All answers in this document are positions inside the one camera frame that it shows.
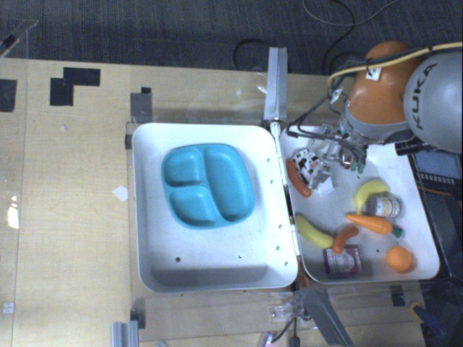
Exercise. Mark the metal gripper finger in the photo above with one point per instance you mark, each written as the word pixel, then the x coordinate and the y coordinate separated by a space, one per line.
pixel 314 181
pixel 324 169

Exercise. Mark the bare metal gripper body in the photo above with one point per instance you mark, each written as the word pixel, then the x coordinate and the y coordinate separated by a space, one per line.
pixel 348 149

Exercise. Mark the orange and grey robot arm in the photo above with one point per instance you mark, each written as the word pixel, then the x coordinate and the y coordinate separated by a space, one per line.
pixel 380 96

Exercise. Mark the orange sausage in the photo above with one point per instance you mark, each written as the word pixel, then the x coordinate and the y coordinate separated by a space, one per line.
pixel 297 180
pixel 343 238

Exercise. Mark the white cow print carton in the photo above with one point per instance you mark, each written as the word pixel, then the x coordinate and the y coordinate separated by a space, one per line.
pixel 303 163

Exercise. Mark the white plastic tray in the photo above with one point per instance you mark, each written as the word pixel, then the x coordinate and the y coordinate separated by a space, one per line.
pixel 332 208
pixel 217 255

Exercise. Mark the yellow banana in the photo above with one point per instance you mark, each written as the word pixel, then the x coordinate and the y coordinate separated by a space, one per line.
pixel 313 231
pixel 364 192

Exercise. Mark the small white yellow can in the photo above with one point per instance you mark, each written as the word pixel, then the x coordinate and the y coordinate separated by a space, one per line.
pixel 387 206

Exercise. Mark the orange carrot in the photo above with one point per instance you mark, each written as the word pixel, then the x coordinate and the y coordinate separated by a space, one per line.
pixel 372 223

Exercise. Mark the purple packet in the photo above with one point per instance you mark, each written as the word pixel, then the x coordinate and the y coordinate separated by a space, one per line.
pixel 341 263

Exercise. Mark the blue divided plate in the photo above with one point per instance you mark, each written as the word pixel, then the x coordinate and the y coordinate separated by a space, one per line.
pixel 224 179

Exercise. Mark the orange fruit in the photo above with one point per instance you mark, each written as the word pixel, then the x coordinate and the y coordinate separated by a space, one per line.
pixel 399 259

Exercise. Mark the pale wood board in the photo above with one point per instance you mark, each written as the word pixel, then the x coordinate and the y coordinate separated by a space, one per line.
pixel 202 96

